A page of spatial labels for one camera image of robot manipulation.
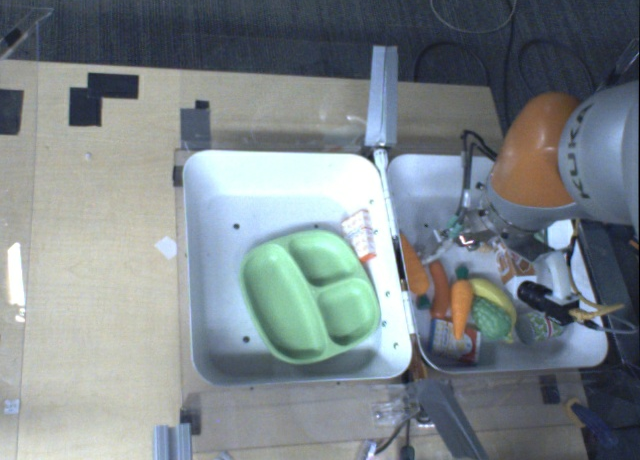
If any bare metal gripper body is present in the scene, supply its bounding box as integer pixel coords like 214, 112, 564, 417
451, 211, 510, 253

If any brown and white carton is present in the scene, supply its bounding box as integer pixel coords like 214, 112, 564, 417
491, 241, 539, 300

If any yellow banana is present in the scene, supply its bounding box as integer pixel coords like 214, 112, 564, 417
468, 277, 519, 345

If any orange sausage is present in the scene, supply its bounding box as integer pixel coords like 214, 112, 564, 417
429, 259, 453, 320

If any white plastic tray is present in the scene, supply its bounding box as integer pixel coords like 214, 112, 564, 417
181, 148, 414, 388
386, 153, 611, 376

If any orange carrot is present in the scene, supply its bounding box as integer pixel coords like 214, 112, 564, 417
398, 232, 433, 311
449, 264, 476, 342

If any green broccoli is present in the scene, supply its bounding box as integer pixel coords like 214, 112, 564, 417
470, 295, 513, 342

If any green and white can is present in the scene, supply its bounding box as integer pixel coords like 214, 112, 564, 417
514, 311, 567, 346

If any red and blue can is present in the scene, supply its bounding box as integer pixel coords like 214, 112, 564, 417
428, 317, 484, 366

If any white and orange small carton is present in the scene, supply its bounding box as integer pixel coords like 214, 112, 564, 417
340, 208, 379, 265

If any green divided plate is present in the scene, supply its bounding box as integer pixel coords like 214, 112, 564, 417
239, 228, 382, 366

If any black cylinder on white bracket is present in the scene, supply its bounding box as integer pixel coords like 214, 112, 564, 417
516, 249, 584, 327

